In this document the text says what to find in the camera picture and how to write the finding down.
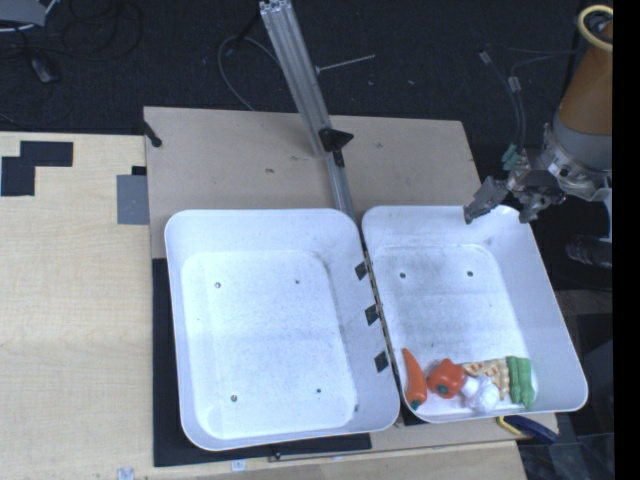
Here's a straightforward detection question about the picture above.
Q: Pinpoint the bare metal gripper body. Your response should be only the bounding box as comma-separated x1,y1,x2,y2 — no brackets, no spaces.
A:
504,125,613,208

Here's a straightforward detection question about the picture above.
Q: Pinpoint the white plastic tray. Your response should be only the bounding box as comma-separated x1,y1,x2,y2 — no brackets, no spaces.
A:
163,207,402,453
360,203,590,426

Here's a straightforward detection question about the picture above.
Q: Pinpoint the slice of pizza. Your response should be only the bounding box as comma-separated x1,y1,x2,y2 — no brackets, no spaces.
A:
460,357,512,402

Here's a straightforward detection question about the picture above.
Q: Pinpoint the green asparagus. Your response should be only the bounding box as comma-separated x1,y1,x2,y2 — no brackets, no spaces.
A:
504,355,537,409

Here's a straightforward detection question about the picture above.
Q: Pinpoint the orange bell pepper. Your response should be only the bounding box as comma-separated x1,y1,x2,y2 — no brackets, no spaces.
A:
426,357,468,401

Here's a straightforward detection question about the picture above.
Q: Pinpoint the white crumpled lump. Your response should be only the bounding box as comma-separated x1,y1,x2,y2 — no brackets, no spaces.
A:
459,374,502,415

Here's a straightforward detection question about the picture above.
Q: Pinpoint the orange carrot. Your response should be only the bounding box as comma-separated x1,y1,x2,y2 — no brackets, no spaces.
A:
401,347,429,412

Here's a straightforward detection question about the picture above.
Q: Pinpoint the brown flat board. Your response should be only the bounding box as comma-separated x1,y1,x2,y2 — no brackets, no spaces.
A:
143,106,560,465

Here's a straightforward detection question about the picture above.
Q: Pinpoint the black cylinder on white bracket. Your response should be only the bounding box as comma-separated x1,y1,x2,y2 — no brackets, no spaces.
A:
564,180,614,270

